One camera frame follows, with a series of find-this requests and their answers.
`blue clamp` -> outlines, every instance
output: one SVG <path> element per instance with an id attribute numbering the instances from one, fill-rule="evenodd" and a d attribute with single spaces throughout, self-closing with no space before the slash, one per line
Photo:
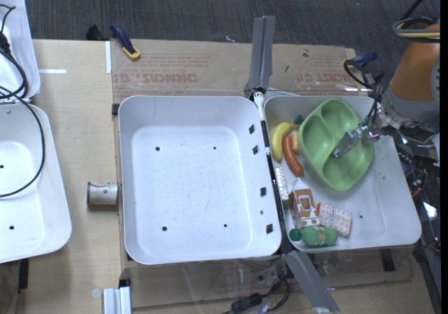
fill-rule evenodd
<path id="1" fill-rule="evenodd" d="M 123 52 L 131 59 L 135 60 L 140 58 L 140 50 L 137 49 L 136 46 L 132 45 L 131 40 L 129 39 L 129 36 L 126 34 L 125 30 L 119 26 L 116 23 L 112 23 L 111 27 L 109 28 L 113 36 L 120 39 L 120 42 L 123 46 Z"/>

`table surface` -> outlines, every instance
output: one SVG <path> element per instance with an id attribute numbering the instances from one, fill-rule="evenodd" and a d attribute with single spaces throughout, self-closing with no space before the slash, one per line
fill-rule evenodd
<path id="1" fill-rule="evenodd" d="M 106 42 L 34 40 L 41 92 L 33 103 L 50 118 L 73 231 L 60 250 L 29 259 L 28 288 L 17 313 L 101 313 L 104 288 L 117 288 L 121 273 L 118 208 L 92 210 L 88 181 L 117 178 L 111 74 Z M 337 288 L 342 313 L 434 313 L 419 264 L 409 256 L 412 278 L 381 285 Z M 315 313 L 302 292 L 291 295 L 282 313 Z M 185 304 L 138 313 L 221 313 L 229 303 Z"/>

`green bowl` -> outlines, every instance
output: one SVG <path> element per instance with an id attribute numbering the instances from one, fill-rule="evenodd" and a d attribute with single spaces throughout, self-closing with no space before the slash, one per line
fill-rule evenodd
<path id="1" fill-rule="evenodd" d="M 343 100 L 329 98 L 310 113 L 300 125 L 299 146 L 305 159 L 326 185 L 337 191 L 352 188 L 373 162 L 373 145 L 359 141 L 341 157 L 332 153 L 347 130 L 360 123 Z"/>

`tin can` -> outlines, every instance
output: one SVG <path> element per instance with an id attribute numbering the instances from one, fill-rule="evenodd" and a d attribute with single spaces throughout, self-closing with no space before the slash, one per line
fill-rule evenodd
<path id="1" fill-rule="evenodd" d="M 87 184 L 87 204 L 88 205 L 116 205 L 118 203 L 117 183 L 97 183 Z"/>

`sausage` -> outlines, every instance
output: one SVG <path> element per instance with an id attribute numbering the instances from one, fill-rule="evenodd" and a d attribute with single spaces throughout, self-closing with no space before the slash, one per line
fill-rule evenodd
<path id="1" fill-rule="evenodd" d="M 283 137 L 281 142 L 281 147 L 283 150 L 283 154 L 285 155 L 286 163 L 288 164 L 289 169 L 296 176 L 303 175 L 303 167 L 297 160 L 293 149 L 293 140 L 290 135 L 286 135 Z"/>

